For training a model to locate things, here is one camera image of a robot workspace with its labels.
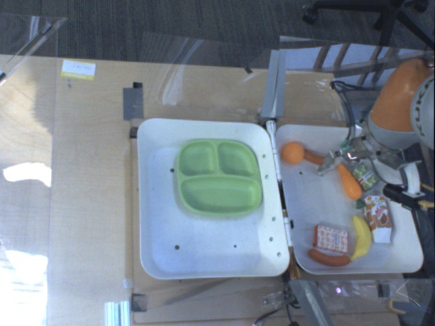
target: gray carpet floor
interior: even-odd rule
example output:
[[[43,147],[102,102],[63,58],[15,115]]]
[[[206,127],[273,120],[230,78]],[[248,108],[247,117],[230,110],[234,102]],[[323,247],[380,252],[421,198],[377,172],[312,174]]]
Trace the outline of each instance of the gray carpet floor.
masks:
[[[248,50],[277,45],[279,35],[377,44],[377,14],[321,11],[314,25],[303,7],[316,0],[0,0],[0,12],[67,17],[58,55],[70,58],[144,61],[148,33],[231,42]],[[434,32],[434,0],[413,18]],[[399,22],[391,46],[424,49]]]

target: green plate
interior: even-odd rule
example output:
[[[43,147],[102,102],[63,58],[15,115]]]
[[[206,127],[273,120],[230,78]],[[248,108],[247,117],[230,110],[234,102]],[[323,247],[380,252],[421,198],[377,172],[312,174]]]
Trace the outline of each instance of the green plate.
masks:
[[[181,201],[195,213],[244,215],[262,201],[257,159],[238,141],[201,139],[186,143],[177,156],[177,182]]]

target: green can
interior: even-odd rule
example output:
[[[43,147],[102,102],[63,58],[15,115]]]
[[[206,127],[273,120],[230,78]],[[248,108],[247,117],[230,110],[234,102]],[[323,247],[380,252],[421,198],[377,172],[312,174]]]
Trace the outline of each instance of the green can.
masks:
[[[364,191],[372,188],[379,181],[378,176],[376,176],[373,170],[364,162],[357,164],[357,166],[352,170],[352,175],[355,177]]]

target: yellow sticky label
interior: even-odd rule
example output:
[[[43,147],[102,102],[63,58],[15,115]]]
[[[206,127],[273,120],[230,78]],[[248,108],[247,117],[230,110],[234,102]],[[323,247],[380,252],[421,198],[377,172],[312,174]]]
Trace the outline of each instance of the yellow sticky label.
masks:
[[[97,66],[91,62],[78,62],[76,60],[64,59],[60,76],[93,81],[96,67]]]

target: orange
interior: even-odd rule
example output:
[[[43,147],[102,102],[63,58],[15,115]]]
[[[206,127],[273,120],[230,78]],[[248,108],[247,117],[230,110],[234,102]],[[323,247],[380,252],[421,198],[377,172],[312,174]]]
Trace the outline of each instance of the orange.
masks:
[[[287,163],[297,164],[304,159],[304,147],[298,143],[288,143],[281,150],[281,157]]]

